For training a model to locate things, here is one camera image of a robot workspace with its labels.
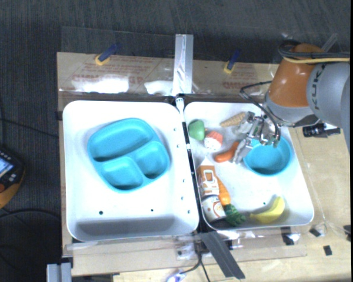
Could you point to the blue bowl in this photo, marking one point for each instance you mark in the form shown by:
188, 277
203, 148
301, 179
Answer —
267, 159

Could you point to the tan toy bread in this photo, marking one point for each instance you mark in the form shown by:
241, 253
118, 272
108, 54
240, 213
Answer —
232, 120

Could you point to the blue divided plate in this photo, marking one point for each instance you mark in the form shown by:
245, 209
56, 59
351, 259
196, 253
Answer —
120, 140

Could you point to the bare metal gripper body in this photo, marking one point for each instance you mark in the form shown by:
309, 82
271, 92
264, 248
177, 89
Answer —
261, 129

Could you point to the orange toy sausage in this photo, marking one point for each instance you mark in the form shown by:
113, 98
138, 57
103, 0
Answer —
225, 156

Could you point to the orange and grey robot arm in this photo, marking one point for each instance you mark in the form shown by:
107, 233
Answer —
294, 84

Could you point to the orange and white carton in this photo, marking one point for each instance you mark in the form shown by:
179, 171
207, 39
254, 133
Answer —
207, 178

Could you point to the white can with orange print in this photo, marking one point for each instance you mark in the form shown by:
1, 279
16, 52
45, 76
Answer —
213, 208

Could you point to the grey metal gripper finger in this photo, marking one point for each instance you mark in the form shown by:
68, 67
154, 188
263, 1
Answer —
246, 122
241, 151

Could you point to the brown cardboard board, red print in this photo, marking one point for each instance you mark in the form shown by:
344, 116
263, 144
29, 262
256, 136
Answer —
76, 81

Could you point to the white plastic tray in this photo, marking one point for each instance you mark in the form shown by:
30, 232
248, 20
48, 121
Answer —
253, 192
164, 210

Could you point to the orange carrot with green top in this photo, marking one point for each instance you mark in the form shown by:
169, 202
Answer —
224, 195

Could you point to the green toy pepper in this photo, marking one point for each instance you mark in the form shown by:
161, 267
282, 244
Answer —
196, 130

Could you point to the black cylinder on white bracket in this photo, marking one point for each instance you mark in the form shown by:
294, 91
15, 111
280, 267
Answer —
314, 130

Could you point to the yellow banana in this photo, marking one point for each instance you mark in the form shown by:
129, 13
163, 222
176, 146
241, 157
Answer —
272, 214

